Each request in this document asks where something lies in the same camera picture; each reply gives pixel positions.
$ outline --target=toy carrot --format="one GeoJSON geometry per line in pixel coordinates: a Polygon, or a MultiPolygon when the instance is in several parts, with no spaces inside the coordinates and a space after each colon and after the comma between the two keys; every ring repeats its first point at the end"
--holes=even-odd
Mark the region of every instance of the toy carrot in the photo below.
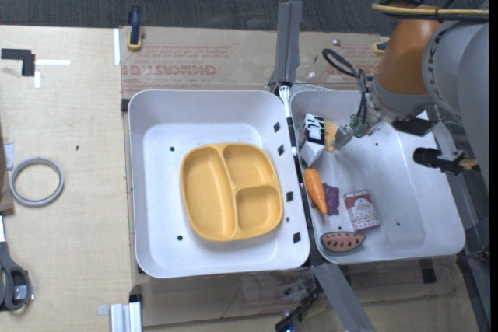
{"type": "Polygon", "coordinates": [[[324,186],[321,183],[320,173],[310,167],[306,168],[303,172],[304,185],[306,191],[310,195],[311,200],[317,205],[317,208],[326,215],[327,202],[325,201],[324,186]]]}

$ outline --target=scissors handle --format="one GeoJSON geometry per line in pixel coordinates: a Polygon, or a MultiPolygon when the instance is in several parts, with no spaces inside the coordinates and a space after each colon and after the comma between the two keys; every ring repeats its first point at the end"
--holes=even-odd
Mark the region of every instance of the scissors handle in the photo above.
{"type": "Polygon", "coordinates": [[[7,242],[0,242],[0,304],[11,311],[16,311],[25,306],[30,300],[31,282],[26,270],[14,263],[9,254],[7,242]],[[5,286],[1,276],[5,275],[5,286]],[[26,286],[26,297],[24,299],[15,298],[15,286],[26,286]]]}

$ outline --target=wooden table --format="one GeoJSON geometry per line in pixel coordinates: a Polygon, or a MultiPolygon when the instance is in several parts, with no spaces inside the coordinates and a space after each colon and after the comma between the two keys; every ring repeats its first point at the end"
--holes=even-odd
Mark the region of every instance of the wooden table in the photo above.
{"type": "MultiPolygon", "coordinates": [[[[16,204],[5,216],[12,258],[29,271],[34,300],[23,313],[0,313],[0,330],[107,331],[105,305],[127,303],[132,287],[114,30],[0,26],[0,47],[30,49],[37,60],[70,60],[39,66],[40,88],[21,76],[20,61],[0,60],[0,119],[4,142],[15,145],[14,163],[45,156],[65,174],[54,203],[16,204]]],[[[17,187],[27,197],[43,197],[56,184],[53,172],[34,166],[19,176],[17,187]]],[[[360,299],[379,330],[477,330],[456,265],[447,276],[451,295],[380,303],[370,290],[360,299]]],[[[342,329],[333,311],[323,316],[330,330],[342,329]]],[[[150,330],[273,330],[280,319],[276,314],[150,330]]]]}

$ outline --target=scissors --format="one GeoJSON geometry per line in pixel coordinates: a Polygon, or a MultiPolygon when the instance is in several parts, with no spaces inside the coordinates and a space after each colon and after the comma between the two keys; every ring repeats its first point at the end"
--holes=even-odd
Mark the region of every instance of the scissors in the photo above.
{"type": "Polygon", "coordinates": [[[10,258],[5,241],[3,216],[0,215],[0,307],[11,311],[27,305],[31,296],[31,282],[26,271],[10,258]]]}

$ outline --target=white tape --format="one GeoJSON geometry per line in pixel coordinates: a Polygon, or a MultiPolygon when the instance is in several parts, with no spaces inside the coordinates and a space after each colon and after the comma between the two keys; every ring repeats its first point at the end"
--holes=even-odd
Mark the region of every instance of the white tape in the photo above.
{"type": "Polygon", "coordinates": [[[71,60],[36,60],[36,65],[71,65],[71,60]]]}
{"type": "Polygon", "coordinates": [[[14,143],[3,145],[5,151],[5,162],[7,163],[7,170],[10,172],[14,167],[14,143]]]}
{"type": "Polygon", "coordinates": [[[34,72],[34,87],[37,89],[39,89],[41,87],[41,72],[40,71],[34,72]]]}
{"type": "Polygon", "coordinates": [[[119,29],[114,29],[114,64],[121,63],[121,49],[119,48],[119,29]]]}

